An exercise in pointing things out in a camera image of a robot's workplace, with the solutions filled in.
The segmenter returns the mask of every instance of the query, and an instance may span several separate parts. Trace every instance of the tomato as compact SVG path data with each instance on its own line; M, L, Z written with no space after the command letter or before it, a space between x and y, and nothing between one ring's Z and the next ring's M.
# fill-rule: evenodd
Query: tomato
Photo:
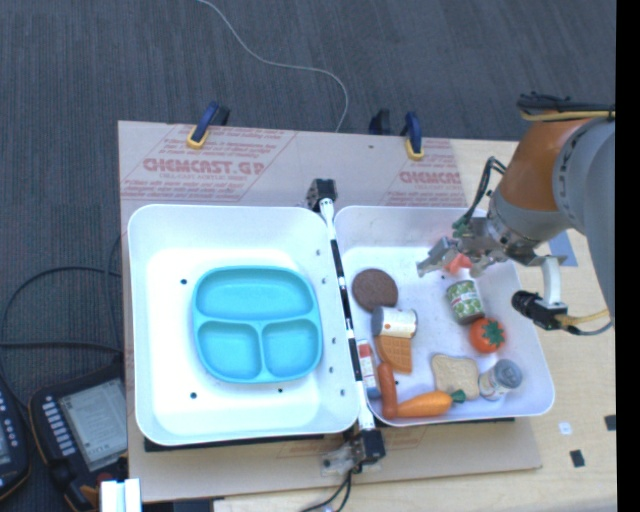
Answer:
M469 330L471 345L483 354L491 354L504 345L504 327L495 318L478 318Z

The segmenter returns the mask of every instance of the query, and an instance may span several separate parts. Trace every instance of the toy cookie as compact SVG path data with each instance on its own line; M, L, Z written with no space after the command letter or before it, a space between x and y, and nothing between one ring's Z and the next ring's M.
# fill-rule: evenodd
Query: toy cookie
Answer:
M370 268L359 272L351 283L356 302L367 311L376 306L393 307L398 302L398 286L383 270Z

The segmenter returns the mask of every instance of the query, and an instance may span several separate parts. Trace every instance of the green can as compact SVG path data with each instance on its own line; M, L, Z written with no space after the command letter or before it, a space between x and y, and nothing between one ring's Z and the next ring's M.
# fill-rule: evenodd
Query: green can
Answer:
M447 298L456 321L469 324L484 316L476 285L471 280L458 281L447 288Z

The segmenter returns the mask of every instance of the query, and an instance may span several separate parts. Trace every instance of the carrot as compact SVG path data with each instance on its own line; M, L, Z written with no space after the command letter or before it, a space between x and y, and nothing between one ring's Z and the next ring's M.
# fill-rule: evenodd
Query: carrot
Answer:
M466 396L461 389L452 394L440 390L429 391L400 402L398 404L398 417L424 418L439 416L447 412L453 402L461 403L465 400Z
M461 268L471 267L473 267L473 263L471 263L471 260L464 254L460 253L456 255L456 257L453 258L449 263L447 263L444 266L444 269L450 274L457 274Z
M398 414L398 393L393 368L389 363L382 362L378 365L378 383L382 393L382 415L392 420Z

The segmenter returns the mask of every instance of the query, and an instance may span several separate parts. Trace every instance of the toy food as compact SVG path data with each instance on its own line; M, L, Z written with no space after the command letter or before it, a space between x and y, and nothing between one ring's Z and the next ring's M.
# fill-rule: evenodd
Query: toy food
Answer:
M356 341L360 369L362 370L362 382L369 398L380 398L380 386L373 361L373 349L366 339Z
M418 329L418 315L413 309L376 306L371 312L371 333L398 338L413 338Z
M504 327L495 318L479 318L471 324L469 341L478 352L491 354L506 341Z
M461 325L470 324L477 318L485 316L476 285L470 279L458 281L449 286L447 299L449 299L454 318Z
M377 268L359 272L353 278L351 291L356 302L369 312L376 306L393 307L398 302L398 286L395 281Z
M374 338L376 351L382 361L388 363L395 371L411 373L411 340L396 336L380 335Z
M522 370L509 359L500 359L492 368L480 375L480 394L487 400L498 400L522 383Z
M455 275L459 272L461 268L471 268L471 267L473 267L471 260L464 254L460 253L460 254L457 254L456 257L453 258L449 263L447 263L444 266L444 269L450 274Z
M399 418L440 416L447 412L454 402L462 403L465 398L462 390L451 394L440 390L429 391L400 402L397 407L397 416Z
M436 354L431 358L431 369L436 389L445 393L461 389L467 400L475 400L480 396L478 387L480 372L474 359Z
M382 415L392 420L398 415L398 392L393 368L389 363L382 362L378 365L378 382L382 393Z

